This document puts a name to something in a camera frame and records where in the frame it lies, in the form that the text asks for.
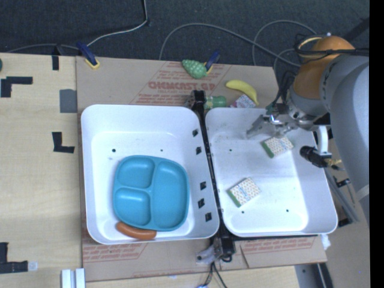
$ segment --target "blue clamp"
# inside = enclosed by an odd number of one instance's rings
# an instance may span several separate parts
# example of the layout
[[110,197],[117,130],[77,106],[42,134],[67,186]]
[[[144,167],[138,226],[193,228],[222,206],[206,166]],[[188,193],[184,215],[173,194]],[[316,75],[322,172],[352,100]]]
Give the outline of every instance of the blue clamp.
[[205,68],[207,71],[212,67],[214,63],[216,63],[220,59],[220,51],[216,50],[211,57],[208,59],[208,61],[205,64]]
[[85,62],[93,68],[96,69],[100,66],[100,62],[96,60],[95,55],[90,51],[89,47],[86,44],[83,44],[82,42],[78,41],[76,43],[76,47],[79,48],[82,55],[85,57]]

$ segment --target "hot dog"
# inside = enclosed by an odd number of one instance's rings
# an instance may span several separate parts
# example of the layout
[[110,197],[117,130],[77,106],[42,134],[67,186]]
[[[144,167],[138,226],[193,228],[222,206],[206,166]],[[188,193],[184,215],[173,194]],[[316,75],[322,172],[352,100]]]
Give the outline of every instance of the hot dog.
[[139,228],[126,225],[123,222],[118,222],[116,224],[116,229],[128,237],[132,237],[140,240],[154,239],[157,234],[156,230],[139,229]]

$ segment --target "table surface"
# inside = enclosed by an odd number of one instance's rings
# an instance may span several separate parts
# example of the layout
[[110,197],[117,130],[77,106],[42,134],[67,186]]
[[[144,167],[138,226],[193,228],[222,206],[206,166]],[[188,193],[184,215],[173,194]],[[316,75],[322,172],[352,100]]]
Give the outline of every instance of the table surface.
[[[61,113],[59,92],[76,90],[76,59],[2,53],[0,78],[32,76],[0,98],[0,242],[8,261],[36,261],[37,271],[1,274],[1,287],[59,287],[62,269],[82,267],[77,113]],[[63,133],[53,152],[52,132]],[[299,287],[294,266],[220,273],[228,287]],[[207,274],[87,283],[87,287],[197,287]],[[215,275],[210,287],[221,287]]]

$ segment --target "cardboard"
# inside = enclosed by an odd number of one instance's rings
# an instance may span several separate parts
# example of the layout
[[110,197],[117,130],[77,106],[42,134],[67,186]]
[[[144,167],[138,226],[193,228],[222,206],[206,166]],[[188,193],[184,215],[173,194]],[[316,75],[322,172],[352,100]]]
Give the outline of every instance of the cardboard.
[[[98,58],[93,70],[76,58],[78,119],[92,104],[137,104],[182,106],[192,90],[207,96],[225,96],[230,106],[242,92],[225,87],[229,80],[243,80],[255,87],[260,108],[277,93],[274,72],[269,67],[215,64],[203,79],[191,78],[180,62]],[[209,240],[143,242],[102,245],[88,235],[85,223],[83,167],[79,135],[80,189],[82,199],[82,253],[87,281],[116,280],[159,275],[207,272],[196,263],[196,254],[209,246]],[[236,241],[236,254],[220,270],[250,269],[326,261],[319,236],[267,238]]]

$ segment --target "green toy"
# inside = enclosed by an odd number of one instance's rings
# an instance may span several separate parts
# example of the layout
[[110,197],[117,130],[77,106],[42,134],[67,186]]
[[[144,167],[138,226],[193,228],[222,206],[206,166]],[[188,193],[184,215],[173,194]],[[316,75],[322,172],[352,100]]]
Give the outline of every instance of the green toy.
[[204,63],[193,60],[182,60],[181,64],[187,73],[194,79],[201,79],[207,76]]

